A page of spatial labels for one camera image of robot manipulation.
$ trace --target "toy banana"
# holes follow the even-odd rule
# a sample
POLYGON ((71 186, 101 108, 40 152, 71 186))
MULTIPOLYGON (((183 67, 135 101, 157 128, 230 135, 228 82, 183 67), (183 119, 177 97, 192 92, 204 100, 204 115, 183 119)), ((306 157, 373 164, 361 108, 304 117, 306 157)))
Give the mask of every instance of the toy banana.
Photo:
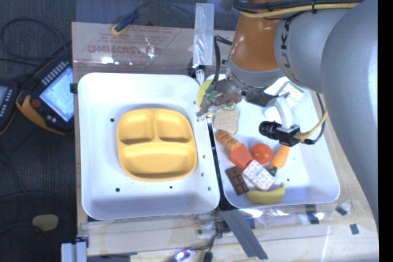
POLYGON ((271 191, 261 191, 261 190, 252 190, 246 193, 247 198, 251 201, 259 204, 274 204, 281 201, 281 199, 285 195, 285 189, 287 185, 281 184, 281 186, 275 190, 271 191))

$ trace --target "white tray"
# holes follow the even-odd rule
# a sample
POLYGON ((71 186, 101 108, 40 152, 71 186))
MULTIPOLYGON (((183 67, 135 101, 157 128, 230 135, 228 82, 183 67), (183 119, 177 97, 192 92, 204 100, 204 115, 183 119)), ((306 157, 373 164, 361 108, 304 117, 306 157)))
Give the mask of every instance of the white tray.
MULTIPOLYGON (((244 143, 250 150, 258 142, 268 144, 274 152, 280 146, 276 140, 269 139, 259 133, 259 124, 264 120, 278 120, 279 115, 272 116, 271 110, 267 112, 259 106, 241 101, 237 104, 240 110, 238 131, 233 137, 244 143)), ((292 109, 293 123, 300 126, 301 132, 311 130, 319 121, 313 100, 309 91, 305 91, 302 100, 292 109)), ((317 137, 319 130, 310 138, 317 137)), ((216 141, 217 156, 224 193, 228 201, 240 209, 265 208, 247 199, 245 194, 237 195, 233 189, 225 170, 234 166, 229 160, 229 150, 216 141)), ((245 180, 249 189, 255 188, 245 180)), ((322 136, 314 145, 297 144, 290 150, 286 165, 278 169, 276 180, 271 189, 286 183, 285 197, 276 206, 291 206, 301 204, 318 204, 334 202, 340 194, 340 184, 327 148, 325 138, 322 136)))
POLYGON ((185 75, 91 73, 78 83, 82 205, 97 220, 202 214, 220 199, 206 121, 195 115, 199 85, 185 75), (164 182, 132 179, 117 154, 116 130, 129 110, 178 110, 192 126, 198 164, 187 177, 164 182))

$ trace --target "brown chocolate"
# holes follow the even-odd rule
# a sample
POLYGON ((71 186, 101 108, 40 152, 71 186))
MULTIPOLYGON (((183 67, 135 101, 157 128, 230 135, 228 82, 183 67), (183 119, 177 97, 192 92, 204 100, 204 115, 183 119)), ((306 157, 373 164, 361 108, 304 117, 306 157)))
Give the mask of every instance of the brown chocolate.
POLYGON ((241 175, 241 170, 237 167, 228 168, 225 171, 228 175, 229 180, 237 195, 241 195, 249 191, 246 182, 244 181, 243 176, 241 175))

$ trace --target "carrot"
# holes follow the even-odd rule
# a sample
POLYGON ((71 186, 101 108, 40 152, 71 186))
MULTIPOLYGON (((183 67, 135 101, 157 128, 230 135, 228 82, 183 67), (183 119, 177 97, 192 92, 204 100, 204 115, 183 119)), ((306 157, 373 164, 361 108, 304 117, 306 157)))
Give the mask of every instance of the carrot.
POLYGON ((289 149, 290 147, 287 145, 281 146, 271 158, 271 165, 278 169, 283 168, 288 159, 289 149))

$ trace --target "clear plastic sheet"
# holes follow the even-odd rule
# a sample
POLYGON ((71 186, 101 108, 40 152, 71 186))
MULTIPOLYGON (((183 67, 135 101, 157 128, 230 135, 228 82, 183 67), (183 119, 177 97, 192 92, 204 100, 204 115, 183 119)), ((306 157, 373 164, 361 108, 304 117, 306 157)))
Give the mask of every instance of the clear plastic sheet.
MULTIPOLYGON (((232 9, 230 0, 207 2, 214 4, 215 8, 214 34, 231 40, 239 13, 232 9)), ((194 26, 193 4, 147 4, 136 0, 77 0, 77 21, 72 25, 75 83, 89 72, 191 75, 194 26), (135 13, 135 21, 127 26, 124 33, 115 36, 111 28, 131 12, 135 13)), ((229 47, 222 47, 221 57, 224 59, 228 52, 229 47)), ((206 72, 208 76, 214 73, 214 68, 206 67, 206 72)), ((225 67, 221 68, 221 72, 225 72, 225 67)), ((291 237, 282 235, 279 229, 283 226, 294 227, 297 230, 293 237, 325 236, 332 233, 330 222, 352 213, 357 201, 354 202, 348 190, 346 176, 341 168, 342 161, 339 158, 344 155, 334 142, 335 135, 329 134, 328 137, 327 142, 334 147, 332 160, 340 181, 341 191, 338 199, 328 204, 240 209, 245 219, 252 220, 253 230, 258 239, 291 237)), ((91 244, 88 253, 91 255, 105 254, 109 251, 143 252, 204 245, 218 228, 222 228, 223 231, 222 238, 217 240, 218 244, 236 243, 236 238, 230 231, 225 230, 225 224, 219 215, 220 210, 227 209, 220 207, 222 205, 206 215, 130 218, 103 222, 90 220, 79 205, 79 234, 81 237, 88 236, 91 244), (126 241, 116 240, 115 235, 119 233, 126 236, 126 241), (152 234, 159 241, 146 241, 152 234)))

